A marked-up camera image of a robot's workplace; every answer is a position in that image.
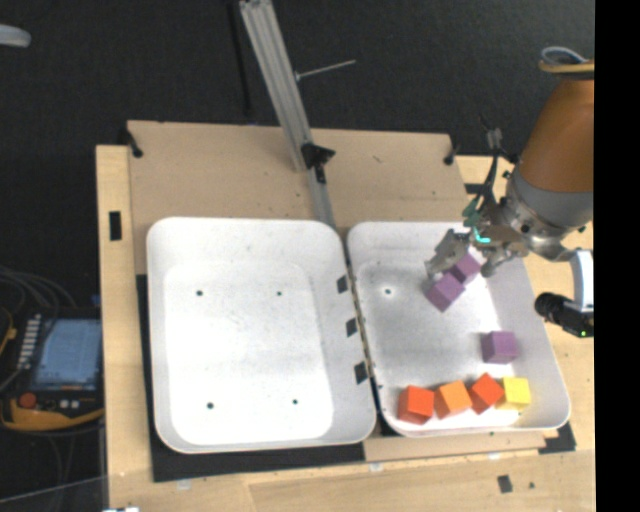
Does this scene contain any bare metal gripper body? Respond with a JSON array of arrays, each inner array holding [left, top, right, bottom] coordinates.
[[468, 200, 575, 262]]

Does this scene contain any purple cube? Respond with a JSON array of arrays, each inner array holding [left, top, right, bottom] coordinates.
[[480, 329, 520, 365], [449, 251, 485, 284], [422, 273, 467, 314]]

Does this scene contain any white plastic tray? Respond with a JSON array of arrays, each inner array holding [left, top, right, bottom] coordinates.
[[145, 215, 378, 456], [345, 220, 573, 440]]

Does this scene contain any red cube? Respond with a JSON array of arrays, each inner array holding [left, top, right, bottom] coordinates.
[[468, 371, 506, 416], [396, 384, 437, 427]]

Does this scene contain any yellow cube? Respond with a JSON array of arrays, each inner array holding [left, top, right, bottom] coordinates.
[[496, 375, 533, 413]]

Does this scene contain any orange cube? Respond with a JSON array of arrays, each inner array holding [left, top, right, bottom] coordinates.
[[433, 379, 474, 421]]

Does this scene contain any brown cardboard board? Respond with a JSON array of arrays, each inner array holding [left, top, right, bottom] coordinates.
[[125, 119, 549, 464]]

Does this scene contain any black cylinder on white bracket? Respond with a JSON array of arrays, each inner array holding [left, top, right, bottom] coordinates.
[[533, 248, 596, 339]]

